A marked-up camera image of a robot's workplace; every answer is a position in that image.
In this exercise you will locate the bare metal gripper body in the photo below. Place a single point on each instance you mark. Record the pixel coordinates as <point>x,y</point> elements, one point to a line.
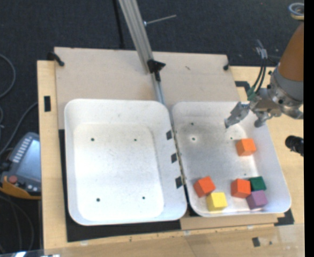
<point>275,103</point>

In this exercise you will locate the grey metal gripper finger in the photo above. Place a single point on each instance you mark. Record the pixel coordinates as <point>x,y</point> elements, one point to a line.
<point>237,115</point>
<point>261,120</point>

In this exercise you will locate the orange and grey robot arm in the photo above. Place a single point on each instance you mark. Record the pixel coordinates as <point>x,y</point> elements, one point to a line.
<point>293,55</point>

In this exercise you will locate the light orange cube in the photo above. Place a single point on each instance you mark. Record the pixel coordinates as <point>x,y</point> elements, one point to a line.
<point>246,146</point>

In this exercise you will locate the white plastic tray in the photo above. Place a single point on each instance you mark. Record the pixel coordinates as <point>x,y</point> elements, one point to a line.
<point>213,157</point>
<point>119,170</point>

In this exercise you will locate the green cube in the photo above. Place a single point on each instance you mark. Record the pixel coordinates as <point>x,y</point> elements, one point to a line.
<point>258,183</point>

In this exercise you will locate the dark orange cube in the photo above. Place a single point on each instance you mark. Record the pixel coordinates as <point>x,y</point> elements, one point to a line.
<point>203,187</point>
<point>240,188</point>

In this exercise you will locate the purple cube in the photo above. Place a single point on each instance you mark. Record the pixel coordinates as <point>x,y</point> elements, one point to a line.
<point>257,199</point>

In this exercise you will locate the yellow cube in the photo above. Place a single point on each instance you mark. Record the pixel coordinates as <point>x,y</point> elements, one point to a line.
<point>216,202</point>

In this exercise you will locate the pale brown flat board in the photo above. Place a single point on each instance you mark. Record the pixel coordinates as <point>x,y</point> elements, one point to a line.
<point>106,76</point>

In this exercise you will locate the black cylinder on white bracket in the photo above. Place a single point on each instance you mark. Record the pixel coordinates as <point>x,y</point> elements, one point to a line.
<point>295,143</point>

